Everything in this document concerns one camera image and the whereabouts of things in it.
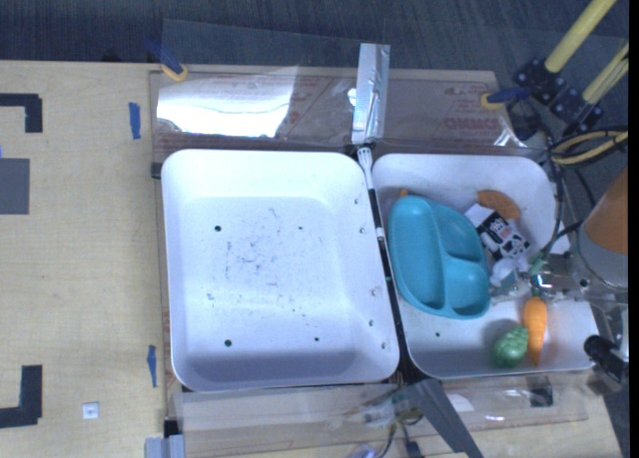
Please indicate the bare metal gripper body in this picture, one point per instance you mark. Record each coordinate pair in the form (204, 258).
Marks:
(566, 281)

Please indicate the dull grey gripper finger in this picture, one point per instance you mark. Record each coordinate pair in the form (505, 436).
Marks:
(533, 277)
(514, 294)

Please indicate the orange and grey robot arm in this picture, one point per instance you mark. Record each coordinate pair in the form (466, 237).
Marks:
(606, 216)

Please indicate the white crumpled packet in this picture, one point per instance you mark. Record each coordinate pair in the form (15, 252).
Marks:
(506, 269)

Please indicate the orange carrot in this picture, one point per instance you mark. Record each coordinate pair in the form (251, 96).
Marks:
(535, 326)

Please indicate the green grapes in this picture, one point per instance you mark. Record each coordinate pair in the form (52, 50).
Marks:
(510, 347)

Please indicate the black and white carton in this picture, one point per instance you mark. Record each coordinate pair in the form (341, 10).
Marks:
(499, 232)

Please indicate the orange bread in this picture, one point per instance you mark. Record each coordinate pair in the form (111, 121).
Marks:
(499, 204)

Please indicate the white plastic tray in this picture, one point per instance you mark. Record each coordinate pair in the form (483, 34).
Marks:
(269, 271)
(449, 346)

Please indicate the blue divided plate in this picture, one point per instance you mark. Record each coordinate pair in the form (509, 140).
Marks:
(424, 256)

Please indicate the brown cardboard board red print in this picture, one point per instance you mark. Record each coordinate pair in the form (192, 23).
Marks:
(434, 97)

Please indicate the black cylinder on white bracket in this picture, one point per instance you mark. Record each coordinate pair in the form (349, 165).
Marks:
(604, 353)

